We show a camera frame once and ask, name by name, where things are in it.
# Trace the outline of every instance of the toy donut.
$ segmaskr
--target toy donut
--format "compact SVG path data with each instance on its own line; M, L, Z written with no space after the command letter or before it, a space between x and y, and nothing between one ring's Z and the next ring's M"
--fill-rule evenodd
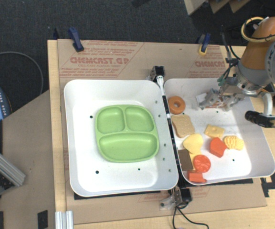
M185 110L185 102L178 96L171 97L168 100L169 110L174 115L179 115Z

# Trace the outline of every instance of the black cable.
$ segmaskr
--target black cable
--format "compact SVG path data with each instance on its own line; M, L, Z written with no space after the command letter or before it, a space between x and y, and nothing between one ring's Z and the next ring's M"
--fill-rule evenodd
M224 44L224 46L225 46L226 51L227 51L227 52L230 52L229 47L228 47L228 44L227 44L227 41L226 41L226 39L225 39L225 34L224 34L223 25L221 26L221 36L222 36L222 42L223 42L223 44Z
M37 66L37 68L40 72L40 76L41 76L41 88L40 88L40 95L41 95L43 92L44 78L43 78L42 70L41 70L40 66L38 65L38 63L30 56L28 56L24 53L21 53L21 52L11 52L11 51L10 52L0 52L0 55L5 55L5 54L17 54L17 55L24 56L24 57L28 58L29 60L31 60Z
M176 212L177 210L181 213L181 215L188 221L190 222L191 224L195 224L195 225L200 225L200 226L206 226L207 229L209 229L209 226L205 223L199 223L199 222L194 222L194 221L191 221L190 219L188 219L185 214L181 211L181 209L184 209L185 207L187 207L188 203L186 203L183 207L179 207L179 206L176 206L175 207L175 210L174 210L174 214L172 216L172 226L174 229L177 229L176 226L175 226L175 217L176 217Z
M225 79L227 79L227 77L229 76L231 68L234 67L234 66L236 66L237 64L238 64L238 60L236 60L235 62L233 62L233 63L230 64L229 68L227 69L227 74L225 76Z
M241 58L240 58L240 57L238 57L238 56L236 55L236 53L233 51L232 46L231 46L231 45L229 45L229 47L230 47L230 50L231 50L231 53L233 54L233 56L234 56L236 59L240 60Z
M258 1L259 3L262 4L262 6L260 7L260 10L261 10L262 8L265 8L265 9L267 9L267 10L275 11L275 8L270 8L270 7L265 6L265 3L262 2L261 0L256 0L256 1Z
M258 40L258 41L264 40L265 42L268 42L268 41L270 41L268 39L271 39L271 38L275 37L275 34L274 35L269 35L269 36L266 36L266 37L253 37L253 36L247 37L246 36L246 27L247 27L247 25L255 24L256 23L255 21L263 21L263 20L264 20L263 18L259 18L259 17L250 18L250 19L246 20L245 23L243 24L243 29L241 29L241 32L243 32L242 36L244 37L244 39L248 40L248 38L249 38L249 39L254 39L254 40Z

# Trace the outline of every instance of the black carpet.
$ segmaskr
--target black carpet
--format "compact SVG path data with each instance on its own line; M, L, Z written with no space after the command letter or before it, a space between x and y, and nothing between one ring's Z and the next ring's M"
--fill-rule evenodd
M216 14L205 4L189 16L183 0L0 0L0 52L15 51L40 66L43 91L49 89L47 40L58 28L61 38L74 26L81 39L195 43L204 33L211 44L245 45L239 27L252 16L275 16L275 0L252 0L238 12L229 5ZM13 111L37 97L41 78L35 64L21 55L0 56L0 86Z

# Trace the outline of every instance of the table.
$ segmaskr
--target table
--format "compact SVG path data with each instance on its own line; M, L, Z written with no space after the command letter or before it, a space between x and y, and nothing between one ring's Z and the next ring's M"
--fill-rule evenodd
M243 52L243 47L234 47L236 52ZM64 163L63 163L63 141L62 141L62 120L60 113L60 85L58 73L58 43L48 41L48 61L50 76L50 101L52 116L52 145L53 145L53 171L55 190L56 211L66 211ZM258 111L262 111L262 102L253 99L253 104ZM275 129L264 129L265 136L275 158ZM266 199L267 207L238 209L230 211L207 212L190 214L193 221L207 223L210 228L274 228L275 227L275 190L270 191L270 197ZM188 222L182 216L176 216L177 227L188 227ZM102 223L91 223L76 225L76 229L88 228L148 228L148 229L169 229L172 228L171 216L155 217L147 219L131 219L122 221L111 221Z

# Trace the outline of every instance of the green plate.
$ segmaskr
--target green plate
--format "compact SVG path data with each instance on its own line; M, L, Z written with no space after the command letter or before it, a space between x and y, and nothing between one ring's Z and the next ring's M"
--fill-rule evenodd
M101 155L112 162L128 163L151 159L159 150L152 114L138 105L112 105L99 110L95 132Z

